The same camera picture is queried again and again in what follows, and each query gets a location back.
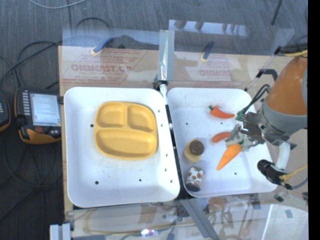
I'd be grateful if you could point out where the brown cardboard board red print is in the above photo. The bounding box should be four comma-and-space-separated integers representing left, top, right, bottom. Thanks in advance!
57, 45, 309, 238

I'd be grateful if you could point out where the white plastic tray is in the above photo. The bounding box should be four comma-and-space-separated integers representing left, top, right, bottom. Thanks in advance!
166, 87, 279, 199
63, 86, 181, 209

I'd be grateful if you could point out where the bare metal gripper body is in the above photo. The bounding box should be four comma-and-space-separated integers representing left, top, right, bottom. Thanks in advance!
239, 110, 270, 145

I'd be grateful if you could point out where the yellow can with brown top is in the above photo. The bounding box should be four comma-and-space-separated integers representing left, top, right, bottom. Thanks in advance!
183, 138, 206, 163

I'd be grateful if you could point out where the orange sausage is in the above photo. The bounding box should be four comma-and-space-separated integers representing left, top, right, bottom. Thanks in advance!
211, 131, 232, 144

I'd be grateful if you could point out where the yellow divided plate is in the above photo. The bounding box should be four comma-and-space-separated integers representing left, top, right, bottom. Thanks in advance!
93, 100, 159, 161

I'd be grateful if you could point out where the black cylinder on white bracket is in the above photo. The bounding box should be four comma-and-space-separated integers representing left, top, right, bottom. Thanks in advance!
257, 141, 291, 186

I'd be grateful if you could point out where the orange chili pepper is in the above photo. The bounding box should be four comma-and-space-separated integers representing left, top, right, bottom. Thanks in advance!
208, 105, 236, 120

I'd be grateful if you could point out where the white can with fruit print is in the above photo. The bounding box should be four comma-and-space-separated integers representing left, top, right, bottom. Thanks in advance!
185, 166, 205, 193

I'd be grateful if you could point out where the orange carrot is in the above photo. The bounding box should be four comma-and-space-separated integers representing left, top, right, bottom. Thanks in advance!
215, 141, 243, 172

